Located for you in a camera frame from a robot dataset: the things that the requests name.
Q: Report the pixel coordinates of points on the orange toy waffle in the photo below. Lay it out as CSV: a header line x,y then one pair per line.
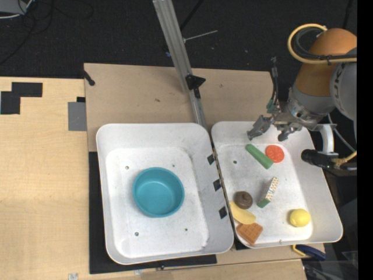
x,y
249,232

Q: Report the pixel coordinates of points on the white plastic tray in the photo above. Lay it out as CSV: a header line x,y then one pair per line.
x,y
180,238
317,191

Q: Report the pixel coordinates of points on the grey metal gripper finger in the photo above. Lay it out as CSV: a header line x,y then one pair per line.
x,y
259,125
287,131

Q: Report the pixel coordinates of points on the teal bowl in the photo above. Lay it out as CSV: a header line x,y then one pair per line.
x,y
158,192

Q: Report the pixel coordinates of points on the brown toy doughnut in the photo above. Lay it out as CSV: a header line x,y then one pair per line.
x,y
243,200

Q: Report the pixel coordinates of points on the white and green carton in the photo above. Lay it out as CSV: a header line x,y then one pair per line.
x,y
268,192

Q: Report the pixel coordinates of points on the orange round toy slice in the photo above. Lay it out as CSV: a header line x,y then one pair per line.
x,y
274,153

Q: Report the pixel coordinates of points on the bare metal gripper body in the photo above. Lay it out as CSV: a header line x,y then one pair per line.
x,y
300,117

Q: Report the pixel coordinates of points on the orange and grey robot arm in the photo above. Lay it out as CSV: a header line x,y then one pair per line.
x,y
320,69

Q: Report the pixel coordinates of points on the yellow lemon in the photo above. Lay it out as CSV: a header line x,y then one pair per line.
x,y
299,217

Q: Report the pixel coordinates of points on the brown cardboard board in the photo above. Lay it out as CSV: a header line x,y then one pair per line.
x,y
131,98

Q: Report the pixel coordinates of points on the yellow banana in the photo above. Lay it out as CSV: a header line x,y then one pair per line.
x,y
243,216

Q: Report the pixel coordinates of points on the black cylinder on white bracket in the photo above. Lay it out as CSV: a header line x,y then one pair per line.
x,y
316,157

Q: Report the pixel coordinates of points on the green toy stick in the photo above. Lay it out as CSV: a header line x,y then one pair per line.
x,y
258,155

